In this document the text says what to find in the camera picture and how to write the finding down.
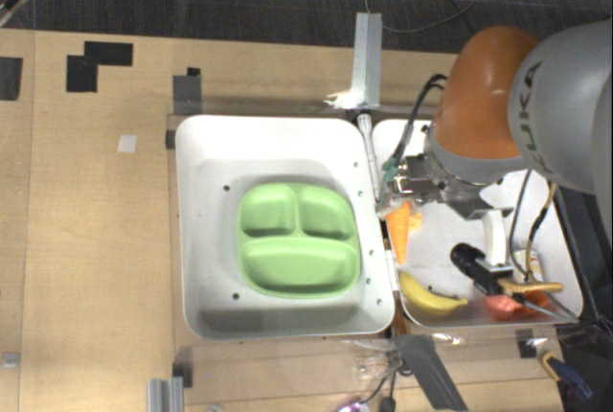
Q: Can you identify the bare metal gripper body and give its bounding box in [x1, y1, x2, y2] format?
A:
[393, 153, 514, 220]

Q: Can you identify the white plastic tray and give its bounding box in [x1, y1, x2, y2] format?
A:
[173, 113, 397, 342]
[371, 118, 586, 331]

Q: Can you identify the orange carrot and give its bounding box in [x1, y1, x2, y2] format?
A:
[385, 200, 413, 267]

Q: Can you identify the yellow banana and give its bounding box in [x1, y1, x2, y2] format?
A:
[397, 270, 469, 318]

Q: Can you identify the small white can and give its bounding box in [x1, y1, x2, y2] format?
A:
[511, 249, 546, 283]

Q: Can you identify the pink sausage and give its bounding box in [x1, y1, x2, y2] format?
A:
[485, 293, 524, 322]

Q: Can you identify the green divided plate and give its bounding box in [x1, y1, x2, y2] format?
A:
[236, 182, 363, 301]

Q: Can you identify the orange round toy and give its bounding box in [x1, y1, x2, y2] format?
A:
[519, 289, 552, 318]

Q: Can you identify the black cylinder on white bracket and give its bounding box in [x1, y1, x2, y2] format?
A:
[449, 207, 516, 297]

